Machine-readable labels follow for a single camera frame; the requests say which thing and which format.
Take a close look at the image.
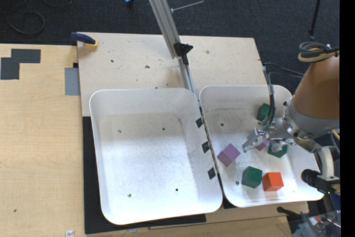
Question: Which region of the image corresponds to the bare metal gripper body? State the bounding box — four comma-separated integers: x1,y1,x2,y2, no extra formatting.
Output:
263,116,323,154

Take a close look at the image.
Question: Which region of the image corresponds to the green cube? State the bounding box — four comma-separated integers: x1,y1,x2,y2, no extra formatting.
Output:
256,103,275,123
241,165,263,189
267,141,289,159

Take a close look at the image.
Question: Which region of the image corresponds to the small purple cube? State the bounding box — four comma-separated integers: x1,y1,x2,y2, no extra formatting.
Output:
255,138,270,152

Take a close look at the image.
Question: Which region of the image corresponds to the large purple cube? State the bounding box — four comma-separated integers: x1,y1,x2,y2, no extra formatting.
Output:
216,143,241,168

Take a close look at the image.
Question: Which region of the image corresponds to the orange cube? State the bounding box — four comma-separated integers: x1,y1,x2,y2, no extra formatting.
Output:
261,172,285,193

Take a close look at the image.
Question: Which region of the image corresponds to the white plastic tray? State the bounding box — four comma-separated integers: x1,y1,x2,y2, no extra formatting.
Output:
199,84,326,209
89,87,224,226

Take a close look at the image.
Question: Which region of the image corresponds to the thin black and white rod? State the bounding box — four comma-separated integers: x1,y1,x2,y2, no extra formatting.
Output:
178,56,224,179

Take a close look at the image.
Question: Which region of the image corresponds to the pale wood board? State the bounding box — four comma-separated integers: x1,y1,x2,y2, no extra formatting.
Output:
76,32,310,231

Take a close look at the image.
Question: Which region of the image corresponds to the black cylinder on white bracket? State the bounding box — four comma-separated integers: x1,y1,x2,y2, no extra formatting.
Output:
301,146,341,195

